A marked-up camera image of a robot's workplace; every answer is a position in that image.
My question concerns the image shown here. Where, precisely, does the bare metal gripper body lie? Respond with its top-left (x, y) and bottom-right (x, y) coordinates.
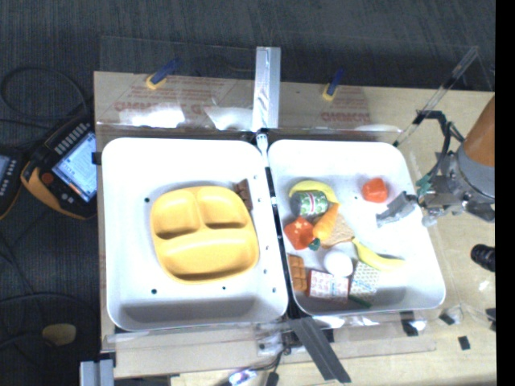
top-left (418, 174), bottom-right (496, 228)

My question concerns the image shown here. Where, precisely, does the orange cube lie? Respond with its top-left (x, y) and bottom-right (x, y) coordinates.
top-left (360, 177), bottom-right (389, 204)

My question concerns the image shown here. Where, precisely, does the yellow banana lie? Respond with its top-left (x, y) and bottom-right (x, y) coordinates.
top-left (351, 236), bottom-right (406, 273)
top-left (287, 179), bottom-right (341, 209)

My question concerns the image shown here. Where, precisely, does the brown bread slice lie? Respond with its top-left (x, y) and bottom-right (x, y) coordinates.
top-left (319, 214), bottom-right (356, 250)

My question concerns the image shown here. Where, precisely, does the white plastic tray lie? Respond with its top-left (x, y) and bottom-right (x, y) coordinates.
top-left (101, 136), bottom-right (290, 333)
top-left (266, 138), bottom-right (447, 318)

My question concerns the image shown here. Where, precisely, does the orange carrot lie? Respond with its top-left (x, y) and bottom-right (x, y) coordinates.
top-left (307, 202), bottom-right (341, 253)

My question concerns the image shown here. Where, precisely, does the white egg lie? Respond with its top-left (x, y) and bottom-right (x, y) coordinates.
top-left (323, 250), bottom-right (355, 278)

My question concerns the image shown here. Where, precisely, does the green and white carton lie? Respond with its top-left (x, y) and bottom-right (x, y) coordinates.
top-left (348, 260), bottom-right (381, 302)

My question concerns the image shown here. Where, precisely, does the green and white can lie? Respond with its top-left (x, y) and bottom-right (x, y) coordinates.
top-left (290, 190), bottom-right (330, 218)

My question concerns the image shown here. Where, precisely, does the red and white carton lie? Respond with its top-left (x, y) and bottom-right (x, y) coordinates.
top-left (306, 269), bottom-right (350, 302)

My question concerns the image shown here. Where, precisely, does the brown waffle biscuit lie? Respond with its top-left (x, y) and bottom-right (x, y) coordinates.
top-left (286, 253), bottom-right (309, 294)

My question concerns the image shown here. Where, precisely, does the thin black and white rod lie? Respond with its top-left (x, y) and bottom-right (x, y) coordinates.
top-left (255, 133), bottom-right (298, 321)

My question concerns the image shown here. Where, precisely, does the yellow divided plate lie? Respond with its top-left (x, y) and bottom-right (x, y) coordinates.
top-left (149, 185), bottom-right (261, 285)

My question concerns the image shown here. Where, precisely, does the brown cardboard board red print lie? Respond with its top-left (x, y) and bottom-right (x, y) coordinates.
top-left (93, 70), bottom-right (439, 379)

